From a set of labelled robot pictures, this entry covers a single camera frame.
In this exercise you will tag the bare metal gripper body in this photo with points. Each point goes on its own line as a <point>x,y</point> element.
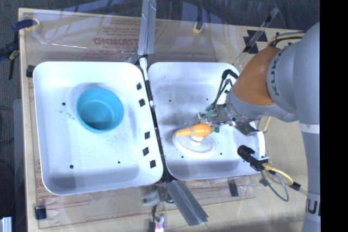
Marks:
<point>224,115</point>

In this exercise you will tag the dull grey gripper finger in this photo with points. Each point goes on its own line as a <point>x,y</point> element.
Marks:
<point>199,119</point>

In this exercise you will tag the orange carrot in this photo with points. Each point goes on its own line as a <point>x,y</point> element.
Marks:
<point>197,130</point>

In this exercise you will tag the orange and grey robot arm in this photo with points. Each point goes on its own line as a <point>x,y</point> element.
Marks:
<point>296,81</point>

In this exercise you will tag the white round lid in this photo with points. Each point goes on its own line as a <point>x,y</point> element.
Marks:
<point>195,148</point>

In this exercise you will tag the white plastic tray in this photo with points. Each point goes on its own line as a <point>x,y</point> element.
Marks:
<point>92,160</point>
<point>185,89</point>

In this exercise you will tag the blue bowl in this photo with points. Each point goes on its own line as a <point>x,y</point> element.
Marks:
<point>99,111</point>

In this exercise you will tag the brown cardboard board red print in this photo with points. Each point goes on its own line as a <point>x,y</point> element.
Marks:
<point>114,40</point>

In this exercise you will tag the black cylinder on white bracket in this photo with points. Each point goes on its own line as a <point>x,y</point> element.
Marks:
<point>251,157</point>

